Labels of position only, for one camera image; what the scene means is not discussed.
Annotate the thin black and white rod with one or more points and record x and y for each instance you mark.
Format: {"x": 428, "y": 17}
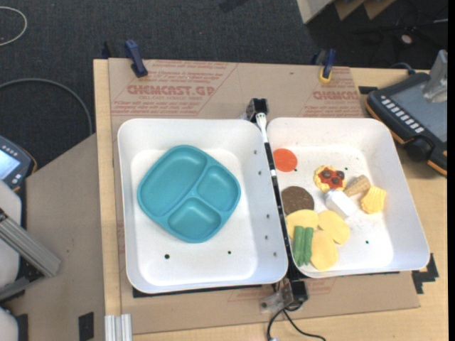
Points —
{"x": 274, "y": 176}

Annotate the blue divided plate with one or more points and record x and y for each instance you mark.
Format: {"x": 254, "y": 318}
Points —
{"x": 177, "y": 179}

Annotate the orange round slice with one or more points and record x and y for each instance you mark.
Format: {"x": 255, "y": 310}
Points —
{"x": 285, "y": 160}

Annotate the brown cardboard board red print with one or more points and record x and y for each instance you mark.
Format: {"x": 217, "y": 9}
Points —
{"x": 220, "y": 87}

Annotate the brown round patty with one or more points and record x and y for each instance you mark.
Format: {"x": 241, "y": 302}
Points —
{"x": 297, "y": 200}

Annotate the yellow potato slice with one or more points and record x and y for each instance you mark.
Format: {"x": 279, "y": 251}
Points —
{"x": 334, "y": 226}
{"x": 323, "y": 250}
{"x": 302, "y": 219}

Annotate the yellow pizza slice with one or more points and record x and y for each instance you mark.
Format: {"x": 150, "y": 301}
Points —
{"x": 330, "y": 178}

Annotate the white plastic tray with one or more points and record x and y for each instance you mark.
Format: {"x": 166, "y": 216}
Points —
{"x": 199, "y": 261}
{"x": 391, "y": 176}

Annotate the green asparagus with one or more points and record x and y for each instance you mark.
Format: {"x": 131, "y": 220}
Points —
{"x": 303, "y": 245}

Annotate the white bottle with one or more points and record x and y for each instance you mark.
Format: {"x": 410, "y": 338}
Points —
{"x": 340, "y": 203}

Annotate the beige ice cream cone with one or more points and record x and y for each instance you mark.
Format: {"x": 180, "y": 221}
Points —
{"x": 357, "y": 185}

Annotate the yellow ridged chip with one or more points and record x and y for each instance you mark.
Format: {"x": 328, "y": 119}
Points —
{"x": 373, "y": 200}

